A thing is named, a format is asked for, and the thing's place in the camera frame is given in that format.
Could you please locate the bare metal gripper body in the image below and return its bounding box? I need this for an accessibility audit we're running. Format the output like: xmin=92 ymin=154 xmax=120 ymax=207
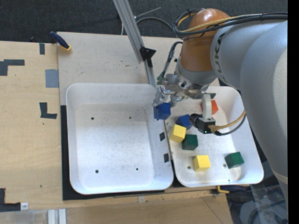
xmin=160 ymin=73 xmax=217 ymax=100

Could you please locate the blue cube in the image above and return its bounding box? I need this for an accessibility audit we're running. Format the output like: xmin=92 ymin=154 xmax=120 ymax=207
xmin=175 ymin=114 xmax=193 ymax=130
xmin=153 ymin=102 xmax=171 ymax=121

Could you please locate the yellow cube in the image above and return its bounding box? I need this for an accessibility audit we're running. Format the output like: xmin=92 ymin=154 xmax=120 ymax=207
xmin=192 ymin=154 xmax=212 ymax=172
xmin=169 ymin=124 xmax=187 ymax=143

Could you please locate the orange cube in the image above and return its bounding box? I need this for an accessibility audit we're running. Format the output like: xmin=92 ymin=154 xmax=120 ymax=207
xmin=200 ymin=99 xmax=219 ymax=115

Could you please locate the green cube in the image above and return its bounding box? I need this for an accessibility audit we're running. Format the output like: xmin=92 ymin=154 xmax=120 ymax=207
xmin=224 ymin=151 xmax=245 ymax=169
xmin=182 ymin=134 xmax=199 ymax=151

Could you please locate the white plastic tray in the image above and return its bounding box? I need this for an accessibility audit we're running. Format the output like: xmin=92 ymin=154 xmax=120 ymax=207
xmin=163 ymin=85 xmax=265 ymax=188
xmin=65 ymin=82 xmax=175 ymax=195

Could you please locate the pale wood board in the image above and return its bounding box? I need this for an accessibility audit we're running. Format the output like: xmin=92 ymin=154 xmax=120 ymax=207
xmin=57 ymin=31 xmax=251 ymax=209

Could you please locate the black cylinder on white bracket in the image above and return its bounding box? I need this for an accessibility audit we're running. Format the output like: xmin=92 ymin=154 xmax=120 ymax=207
xmin=189 ymin=93 xmax=217 ymax=134

